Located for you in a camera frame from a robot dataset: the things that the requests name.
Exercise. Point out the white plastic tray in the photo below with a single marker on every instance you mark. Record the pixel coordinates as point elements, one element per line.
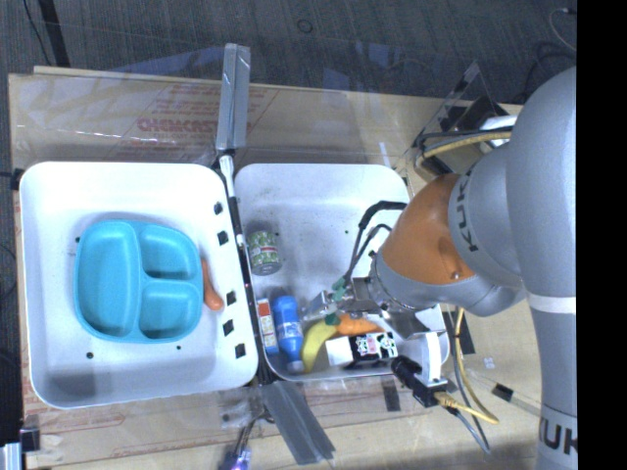
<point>54,282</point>
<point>318,203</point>

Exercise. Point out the blue divided plate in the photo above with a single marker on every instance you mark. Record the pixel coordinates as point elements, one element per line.
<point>117,282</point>

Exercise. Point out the black cylinder on white bracket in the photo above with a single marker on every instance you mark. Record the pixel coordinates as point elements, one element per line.
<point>431,355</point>

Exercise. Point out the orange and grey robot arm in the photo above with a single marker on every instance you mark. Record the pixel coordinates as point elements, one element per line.
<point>495,223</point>

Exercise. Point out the yellow banana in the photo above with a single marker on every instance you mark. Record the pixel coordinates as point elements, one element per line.
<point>316,343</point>

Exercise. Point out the blue bottle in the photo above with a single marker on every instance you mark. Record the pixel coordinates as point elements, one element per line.
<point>288,328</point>

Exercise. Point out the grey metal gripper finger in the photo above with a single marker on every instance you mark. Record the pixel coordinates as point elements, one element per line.
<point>311,306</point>
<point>331,313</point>

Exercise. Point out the white carton with cow print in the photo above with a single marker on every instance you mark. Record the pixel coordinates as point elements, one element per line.
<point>362,349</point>

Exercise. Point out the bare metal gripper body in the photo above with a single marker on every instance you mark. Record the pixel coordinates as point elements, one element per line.
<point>361,296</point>

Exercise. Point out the orange and white carton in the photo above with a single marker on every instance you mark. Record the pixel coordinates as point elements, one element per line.
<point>267,326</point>

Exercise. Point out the brown cardboard board red print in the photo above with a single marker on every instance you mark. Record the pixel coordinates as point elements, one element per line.
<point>147,115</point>

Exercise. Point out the orange carrot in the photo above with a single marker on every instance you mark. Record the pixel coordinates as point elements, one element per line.
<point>357,325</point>

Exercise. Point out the green and white can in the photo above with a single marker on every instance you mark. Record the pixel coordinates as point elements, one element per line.
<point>264,255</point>

